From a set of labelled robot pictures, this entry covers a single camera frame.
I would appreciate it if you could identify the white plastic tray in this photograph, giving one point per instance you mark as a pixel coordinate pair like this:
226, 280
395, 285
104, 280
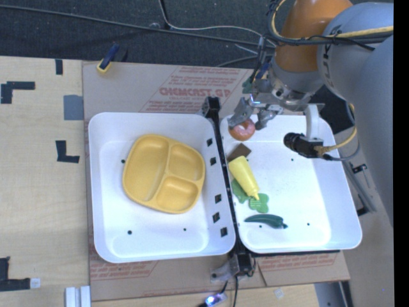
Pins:
128, 235
303, 203

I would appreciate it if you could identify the black cylinder on white bracket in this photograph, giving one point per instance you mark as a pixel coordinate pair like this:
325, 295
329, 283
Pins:
303, 142

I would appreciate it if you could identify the brown cardboard board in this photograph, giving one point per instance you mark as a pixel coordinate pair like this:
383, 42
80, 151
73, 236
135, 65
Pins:
134, 85

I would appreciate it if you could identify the yellow divided plate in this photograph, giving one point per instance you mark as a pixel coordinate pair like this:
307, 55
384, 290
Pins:
163, 173

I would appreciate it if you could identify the brown doughnut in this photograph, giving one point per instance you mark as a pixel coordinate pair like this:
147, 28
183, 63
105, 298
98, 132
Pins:
243, 132

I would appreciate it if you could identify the dark green pepper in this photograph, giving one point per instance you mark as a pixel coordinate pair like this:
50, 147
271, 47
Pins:
267, 220

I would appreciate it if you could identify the brown chocolate piece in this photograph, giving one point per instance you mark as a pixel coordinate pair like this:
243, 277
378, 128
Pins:
239, 153

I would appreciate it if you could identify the thin black rod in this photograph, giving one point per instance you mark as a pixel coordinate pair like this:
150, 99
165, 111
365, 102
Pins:
227, 184

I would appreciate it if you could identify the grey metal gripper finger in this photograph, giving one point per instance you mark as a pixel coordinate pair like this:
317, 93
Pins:
241, 114
264, 117

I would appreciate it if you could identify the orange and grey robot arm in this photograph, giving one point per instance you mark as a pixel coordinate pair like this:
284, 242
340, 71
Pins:
348, 53

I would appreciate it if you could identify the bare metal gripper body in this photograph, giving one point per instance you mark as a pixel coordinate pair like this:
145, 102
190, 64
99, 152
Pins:
277, 95

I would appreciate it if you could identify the green lettuce leaf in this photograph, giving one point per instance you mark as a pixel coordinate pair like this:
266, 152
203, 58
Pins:
255, 202

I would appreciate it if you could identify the yellow mustard bottle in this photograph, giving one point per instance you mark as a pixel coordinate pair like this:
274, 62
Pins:
244, 175

